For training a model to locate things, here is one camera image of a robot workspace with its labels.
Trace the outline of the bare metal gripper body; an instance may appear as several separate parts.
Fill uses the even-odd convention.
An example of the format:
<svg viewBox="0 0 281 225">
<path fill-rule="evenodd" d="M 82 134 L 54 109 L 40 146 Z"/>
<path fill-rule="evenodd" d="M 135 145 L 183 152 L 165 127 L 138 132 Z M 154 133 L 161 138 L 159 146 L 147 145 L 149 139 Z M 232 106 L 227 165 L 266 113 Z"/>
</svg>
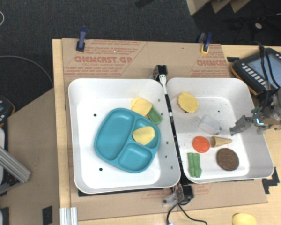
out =
<svg viewBox="0 0 281 225">
<path fill-rule="evenodd" d="M 258 134 L 264 134 L 268 129 L 281 130 L 281 106 L 256 106 L 252 111 L 252 122 L 257 127 Z"/>
</svg>

